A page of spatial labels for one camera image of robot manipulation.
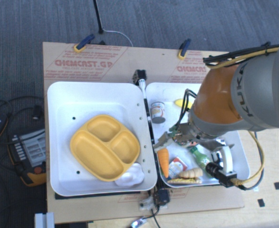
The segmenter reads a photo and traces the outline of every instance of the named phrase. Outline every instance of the carrot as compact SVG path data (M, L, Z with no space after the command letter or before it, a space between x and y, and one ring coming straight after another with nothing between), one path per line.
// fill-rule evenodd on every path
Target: carrot
M169 151L163 148L157 152L159 165L162 168L165 178L169 177Z

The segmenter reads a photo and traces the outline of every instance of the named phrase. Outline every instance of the white tray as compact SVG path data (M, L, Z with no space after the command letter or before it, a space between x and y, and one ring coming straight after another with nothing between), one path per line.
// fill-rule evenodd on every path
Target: white tray
M70 139L89 119L107 114L127 127L139 140L141 150L135 161L141 164L144 181L120 187L101 181L72 155ZM62 196L144 191L154 187L157 172L139 87L128 83L56 82L48 89L50 142L50 183Z
M195 93L198 93L200 84L181 84L181 83L151 83L146 87L146 97L149 103L161 101L165 107L165 122L161 124L152 124L155 143L162 136L164 132L169 132L169 128L172 127L178 120L181 108L174 102L177 99L183 99L185 89L190 89ZM194 102L194 98L189 97L190 102ZM187 122L188 115L186 114L182 120L182 123ZM233 161L233 169L237 172L239 179L247 179L250 174L247 158L244 153L243 146L237 131L228 132L221 136L226 144L234 144L231 148L231 155ZM179 146L177 143L172 143L167 147L169 151L169 161L171 162L176 156L180 157L188 166L188 169L198 167L193 155L184 147ZM211 158L210 152L198 145L200 152L207 154ZM206 185L218 185L219 182L215 178L209 178L206 173L201 178L202 184L169 184L167 179L161 175L162 180L170 187L182 188L189 186L206 186Z

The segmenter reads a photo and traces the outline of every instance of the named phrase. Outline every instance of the black stand pole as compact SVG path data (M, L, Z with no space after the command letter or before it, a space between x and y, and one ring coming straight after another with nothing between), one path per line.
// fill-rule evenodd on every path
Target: black stand pole
M93 0L93 2L94 2L94 7L95 7L95 11L96 11L96 16L97 16L97 22L98 22L98 27L99 27L98 33L102 34L104 30L103 30L102 25L101 25L101 20L100 20L100 16L99 16L97 1Z

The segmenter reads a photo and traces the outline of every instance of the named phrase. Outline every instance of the small can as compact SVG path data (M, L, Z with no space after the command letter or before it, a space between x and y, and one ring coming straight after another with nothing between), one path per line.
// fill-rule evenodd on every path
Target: small can
M151 119L155 124L161 124L166 119L164 117L164 103L157 101L151 104Z

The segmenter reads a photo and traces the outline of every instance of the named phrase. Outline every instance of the yellow plate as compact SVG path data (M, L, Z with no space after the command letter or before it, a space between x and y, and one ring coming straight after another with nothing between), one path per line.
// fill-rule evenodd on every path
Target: yellow plate
M121 122L102 114L75 132L70 149L78 162L98 179L114 181L135 162L140 144Z

